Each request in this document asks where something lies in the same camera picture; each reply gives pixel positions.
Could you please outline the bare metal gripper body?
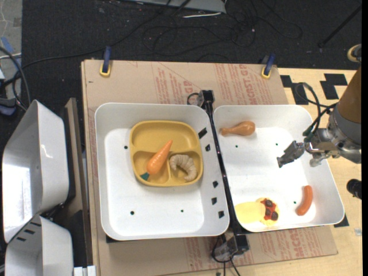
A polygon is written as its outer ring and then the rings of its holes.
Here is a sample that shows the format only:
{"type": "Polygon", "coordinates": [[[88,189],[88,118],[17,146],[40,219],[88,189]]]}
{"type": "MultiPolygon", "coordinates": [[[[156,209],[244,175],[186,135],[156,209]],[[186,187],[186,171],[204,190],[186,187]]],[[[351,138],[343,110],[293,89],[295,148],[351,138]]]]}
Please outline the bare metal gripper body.
{"type": "Polygon", "coordinates": [[[328,154],[328,158],[343,157],[356,164],[362,162],[361,135],[358,132],[345,134],[338,128],[318,129],[306,142],[305,149],[311,155],[320,152],[328,154]]]}

